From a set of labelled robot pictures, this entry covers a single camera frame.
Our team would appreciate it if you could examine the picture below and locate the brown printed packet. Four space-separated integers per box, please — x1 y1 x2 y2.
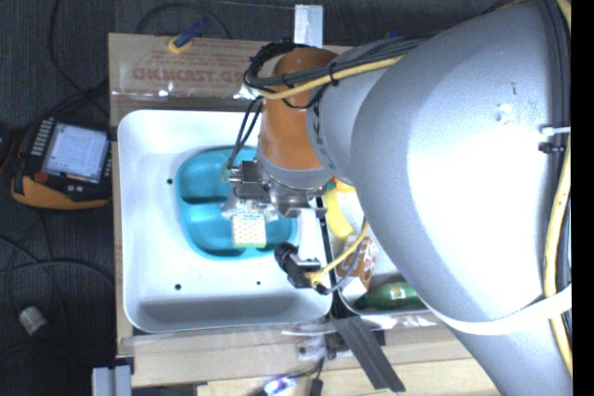
336 236 380 289

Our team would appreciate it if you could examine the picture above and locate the blue divided plate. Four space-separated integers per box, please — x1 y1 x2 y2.
174 147 299 261

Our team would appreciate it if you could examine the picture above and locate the thin black rod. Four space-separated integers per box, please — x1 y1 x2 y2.
315 196 337 319

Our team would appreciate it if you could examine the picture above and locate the small grey metal cylinder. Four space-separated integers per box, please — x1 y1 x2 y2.
18 305 49 337

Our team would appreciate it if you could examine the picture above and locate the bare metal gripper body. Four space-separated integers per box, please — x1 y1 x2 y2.
229 160 327 220

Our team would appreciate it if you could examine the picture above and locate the yellow banana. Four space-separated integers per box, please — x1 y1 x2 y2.
323 188 355 240

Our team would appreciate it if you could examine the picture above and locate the brown cardboard board red print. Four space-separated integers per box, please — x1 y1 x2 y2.
107 32 502 390

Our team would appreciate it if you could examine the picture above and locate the black cylinder on white bracket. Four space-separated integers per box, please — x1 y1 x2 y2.
273 208 322 290

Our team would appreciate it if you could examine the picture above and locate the green bottle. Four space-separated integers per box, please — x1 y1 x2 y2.
353 281 426 312

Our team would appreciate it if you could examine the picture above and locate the white packet with orange pattern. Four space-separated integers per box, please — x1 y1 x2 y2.
230 211 269 250

